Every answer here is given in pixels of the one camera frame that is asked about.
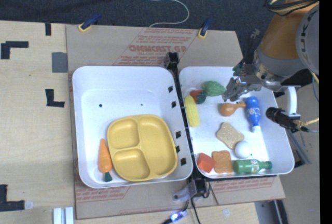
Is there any thin black rod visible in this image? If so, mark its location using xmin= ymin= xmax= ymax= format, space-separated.
xmin=172 ymin=67 xmax=200 ymax=179

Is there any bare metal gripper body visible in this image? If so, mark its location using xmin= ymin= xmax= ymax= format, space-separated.
xmin=233 ymin=65 xmax=285 ymax=93

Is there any black block with wires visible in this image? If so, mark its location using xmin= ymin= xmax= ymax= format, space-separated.
xmin=187 ymin=175 xmax=211 ymax=198
xmin=162 ymin=52 xmax=180 ymax=71

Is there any yellow corn cob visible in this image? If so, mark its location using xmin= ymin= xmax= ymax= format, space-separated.
xmin=184 ymin=95 xmax=200 ymax=128

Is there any green bottle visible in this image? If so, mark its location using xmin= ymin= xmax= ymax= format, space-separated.
xmin=232 ymin=159 xmax=273 ymax=174

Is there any white egg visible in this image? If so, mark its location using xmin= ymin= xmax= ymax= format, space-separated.
xmin=234 ymin=141 xmax=252 ymax=159

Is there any white plastic tray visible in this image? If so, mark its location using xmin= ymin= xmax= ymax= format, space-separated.
xmin=178 ymin=66 xmax=295 ymax=179
xmin=72 ymin=65 xmax=194 ymax=189

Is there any brown chicken drumstick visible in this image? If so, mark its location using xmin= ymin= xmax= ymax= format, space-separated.
xmin=220 ymin=101 xmax=247 ymax=117

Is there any yellow divided plate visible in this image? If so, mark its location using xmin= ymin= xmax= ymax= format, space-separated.
xmin=106 ymin=114 xmax=178 ymax=183

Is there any blue bottle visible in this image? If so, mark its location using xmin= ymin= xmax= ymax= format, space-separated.
xmin=244 ymin=96 xmax=261 ymax=133

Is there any orange cheese wedge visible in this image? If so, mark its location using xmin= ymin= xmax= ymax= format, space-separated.
xmin=197 ymin=152 xmax=216 ymax=174

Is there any small orange carrot green top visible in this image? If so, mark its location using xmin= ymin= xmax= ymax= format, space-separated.
xmin=189 ymin=89 xmax=208 ymax=105

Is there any orange biscuit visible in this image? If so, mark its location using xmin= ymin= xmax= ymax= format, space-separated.
xmin=211 ymin=150 xmax=233 ymax=174

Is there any brown cardboard board red print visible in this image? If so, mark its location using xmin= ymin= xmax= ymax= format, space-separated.
xmin=65 ymin=24 xmax=286 ymax=220

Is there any black cylinder on white bracket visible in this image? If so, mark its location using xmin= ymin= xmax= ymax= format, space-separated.
xmin=265 ymin=86 xmax=301 ymax=131

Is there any beige bread slice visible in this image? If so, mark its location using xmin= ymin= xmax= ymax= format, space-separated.
xmin=215 ymin=122 xmax=245 ymax=150

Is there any green broccoli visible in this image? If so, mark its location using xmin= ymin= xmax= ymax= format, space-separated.
xmin=201 ymin=80 xmax=227 ymax=97

